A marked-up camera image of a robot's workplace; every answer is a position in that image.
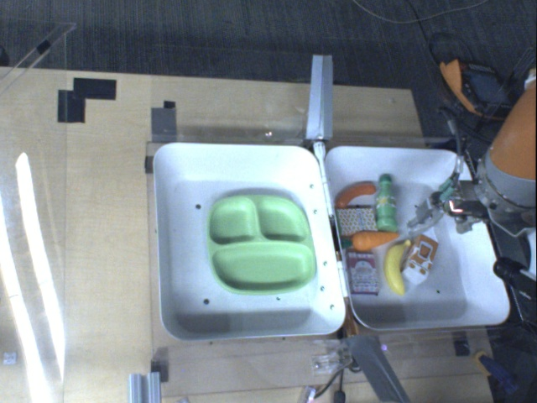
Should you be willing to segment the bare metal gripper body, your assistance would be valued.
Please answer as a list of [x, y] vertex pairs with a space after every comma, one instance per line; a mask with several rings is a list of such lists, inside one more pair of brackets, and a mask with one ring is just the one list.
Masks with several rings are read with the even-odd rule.
[[490, 222], [488, 209], [480, 202], [472, 181], [458, 181], [442, 194], [442, 209], [455, 221], [458, 233], [468, 233], [477, 223]]

